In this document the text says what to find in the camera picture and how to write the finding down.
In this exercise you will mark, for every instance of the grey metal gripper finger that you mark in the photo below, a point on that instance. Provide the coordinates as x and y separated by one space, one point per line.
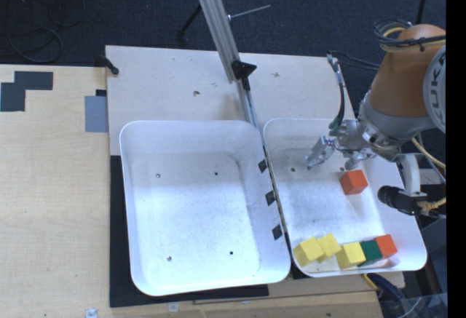
318 154
355 162

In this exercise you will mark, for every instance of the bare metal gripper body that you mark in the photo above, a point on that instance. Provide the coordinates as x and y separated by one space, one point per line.
355 138

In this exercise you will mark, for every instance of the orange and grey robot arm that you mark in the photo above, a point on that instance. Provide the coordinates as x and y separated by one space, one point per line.
400 83

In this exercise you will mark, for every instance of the orange cube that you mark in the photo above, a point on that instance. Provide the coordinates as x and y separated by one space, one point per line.
386 245
353 182

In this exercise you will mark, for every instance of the white plastic tray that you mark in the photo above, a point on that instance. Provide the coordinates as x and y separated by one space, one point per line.
196 207
316 200

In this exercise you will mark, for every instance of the yellow cube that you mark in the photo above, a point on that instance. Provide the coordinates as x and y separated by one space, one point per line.
351 254
308 251
329 244

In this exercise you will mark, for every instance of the green cube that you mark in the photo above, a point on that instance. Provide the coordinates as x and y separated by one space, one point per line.
371 251

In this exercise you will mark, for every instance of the pale wood board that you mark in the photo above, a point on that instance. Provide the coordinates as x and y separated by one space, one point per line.
164 91

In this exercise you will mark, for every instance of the black cylinder on white bracket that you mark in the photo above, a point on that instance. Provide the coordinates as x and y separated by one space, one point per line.
398 198

